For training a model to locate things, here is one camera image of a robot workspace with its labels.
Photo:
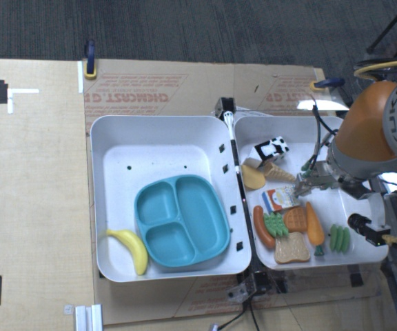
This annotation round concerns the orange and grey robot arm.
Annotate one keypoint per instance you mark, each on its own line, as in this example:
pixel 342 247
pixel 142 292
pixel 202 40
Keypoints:
pixel 367 122

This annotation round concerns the yellow banana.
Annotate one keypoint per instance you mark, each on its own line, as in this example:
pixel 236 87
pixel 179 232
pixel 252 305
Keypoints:
pixel 134 247

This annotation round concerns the blue divided plate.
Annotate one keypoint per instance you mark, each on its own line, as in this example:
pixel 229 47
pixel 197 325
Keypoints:
pixel 188 219

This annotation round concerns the thin black and white rod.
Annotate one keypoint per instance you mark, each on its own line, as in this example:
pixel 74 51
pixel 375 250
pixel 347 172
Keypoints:
pixel 237 171

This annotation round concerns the orange-red sausage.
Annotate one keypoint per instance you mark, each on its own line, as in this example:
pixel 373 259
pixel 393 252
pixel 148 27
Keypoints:
pixel 262 228

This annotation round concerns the brown waffle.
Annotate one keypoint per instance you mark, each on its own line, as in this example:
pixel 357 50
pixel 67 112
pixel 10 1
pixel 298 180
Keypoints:
pixel 295 219

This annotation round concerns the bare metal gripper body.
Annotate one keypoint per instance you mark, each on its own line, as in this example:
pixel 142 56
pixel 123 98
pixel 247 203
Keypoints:
pixel 324 176

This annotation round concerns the tan ice cream cone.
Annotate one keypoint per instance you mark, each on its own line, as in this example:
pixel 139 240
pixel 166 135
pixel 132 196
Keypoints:
pixel 276 172

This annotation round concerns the black and white cow-print carton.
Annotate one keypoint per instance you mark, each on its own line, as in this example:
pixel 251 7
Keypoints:
pixel 271 149

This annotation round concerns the white plastic tray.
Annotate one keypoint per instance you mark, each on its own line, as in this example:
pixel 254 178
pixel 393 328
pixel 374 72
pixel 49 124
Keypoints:
pixel 122 185
pixel 340 202

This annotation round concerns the black cylinder on white bracket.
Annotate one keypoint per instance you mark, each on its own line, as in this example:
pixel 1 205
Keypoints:
pixel 365 227

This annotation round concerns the beige bread slice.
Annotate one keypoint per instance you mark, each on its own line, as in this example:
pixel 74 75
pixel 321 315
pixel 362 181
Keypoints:
pixel 291 248

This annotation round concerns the brown cardboard board red print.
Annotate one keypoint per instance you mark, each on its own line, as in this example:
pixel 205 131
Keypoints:
pixel 191 91

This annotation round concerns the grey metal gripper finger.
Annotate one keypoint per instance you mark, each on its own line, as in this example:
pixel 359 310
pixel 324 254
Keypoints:
pixel 305 178
pixel 301 189

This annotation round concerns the yellow round biscuit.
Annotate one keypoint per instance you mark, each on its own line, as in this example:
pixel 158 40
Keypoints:
pixel 252 179

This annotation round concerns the orange and white juice carton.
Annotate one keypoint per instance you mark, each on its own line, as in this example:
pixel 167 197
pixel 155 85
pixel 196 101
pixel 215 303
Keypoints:
pixel 277 199

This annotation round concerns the green lettuce leaf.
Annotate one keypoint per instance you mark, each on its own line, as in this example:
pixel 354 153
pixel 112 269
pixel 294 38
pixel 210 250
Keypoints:
pixel 276 224

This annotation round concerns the green pea pod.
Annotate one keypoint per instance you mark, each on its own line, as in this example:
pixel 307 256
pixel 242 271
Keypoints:
pixel 340 239

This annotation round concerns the orange carrot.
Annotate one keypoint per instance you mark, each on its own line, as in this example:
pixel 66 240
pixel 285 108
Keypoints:
pixel 314 228

